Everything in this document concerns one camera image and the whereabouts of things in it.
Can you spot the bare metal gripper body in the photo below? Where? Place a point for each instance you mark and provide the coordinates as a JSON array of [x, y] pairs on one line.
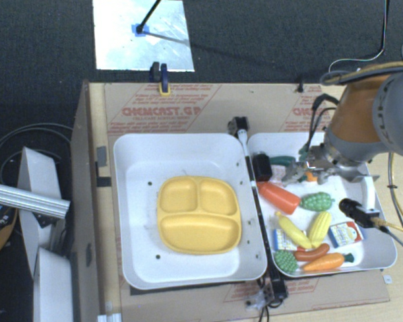
[[323, 159]]

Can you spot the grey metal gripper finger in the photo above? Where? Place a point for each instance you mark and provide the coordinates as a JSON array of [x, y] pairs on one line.
[[293, 172], [322, 177]]

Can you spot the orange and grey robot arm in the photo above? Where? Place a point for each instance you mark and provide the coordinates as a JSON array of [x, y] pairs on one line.
[[358, 118]]

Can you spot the small orange toy food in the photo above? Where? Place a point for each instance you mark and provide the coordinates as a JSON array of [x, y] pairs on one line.
[[311, 177]]

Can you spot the red and white packet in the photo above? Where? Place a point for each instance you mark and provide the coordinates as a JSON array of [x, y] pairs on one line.
[[278, 173]]

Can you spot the green toy vegetable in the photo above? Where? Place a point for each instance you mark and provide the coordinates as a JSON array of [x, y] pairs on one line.
[[282, 160]]

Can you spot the green grapes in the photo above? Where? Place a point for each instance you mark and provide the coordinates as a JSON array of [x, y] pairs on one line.
[[316, 202]]

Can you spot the orange bottle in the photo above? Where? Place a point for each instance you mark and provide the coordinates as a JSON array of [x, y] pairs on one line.
[[278, 197]]

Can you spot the thin black and white rod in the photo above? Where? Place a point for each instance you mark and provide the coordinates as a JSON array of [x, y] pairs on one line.
[[258, 204]]

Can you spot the yellow corn cob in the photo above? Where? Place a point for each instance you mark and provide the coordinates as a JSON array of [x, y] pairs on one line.
[[320, 229]]

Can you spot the yellow banana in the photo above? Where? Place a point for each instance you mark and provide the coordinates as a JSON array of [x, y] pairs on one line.
[[293, 231]]

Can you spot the white carton blue red print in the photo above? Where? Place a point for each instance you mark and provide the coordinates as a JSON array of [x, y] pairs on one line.
[[346, 234]]

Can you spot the blue and white packet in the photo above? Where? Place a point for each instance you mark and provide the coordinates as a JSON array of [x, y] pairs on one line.
[[282, 241]]

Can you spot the brown sausage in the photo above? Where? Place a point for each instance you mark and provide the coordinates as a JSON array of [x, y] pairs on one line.
[[312, 253]]

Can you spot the orange carrot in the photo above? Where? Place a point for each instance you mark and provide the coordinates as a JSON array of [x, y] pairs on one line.
[[325, 262]]

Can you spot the green broccoli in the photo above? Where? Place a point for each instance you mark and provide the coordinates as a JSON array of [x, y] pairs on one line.
[[285, 261]]

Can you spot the white plastic tray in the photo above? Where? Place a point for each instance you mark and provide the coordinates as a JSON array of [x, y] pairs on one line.
[[373, 253], [142, 258]]

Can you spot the yellow divided plate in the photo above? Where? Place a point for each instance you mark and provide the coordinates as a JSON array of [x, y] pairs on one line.
[[198, 216]]

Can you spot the brown cardboard board red print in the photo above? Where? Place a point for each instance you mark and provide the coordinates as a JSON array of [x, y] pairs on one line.
[[186, 108]]

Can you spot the black cylinder on white bracket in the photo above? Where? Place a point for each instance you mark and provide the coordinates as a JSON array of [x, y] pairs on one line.
[[355, 210]]

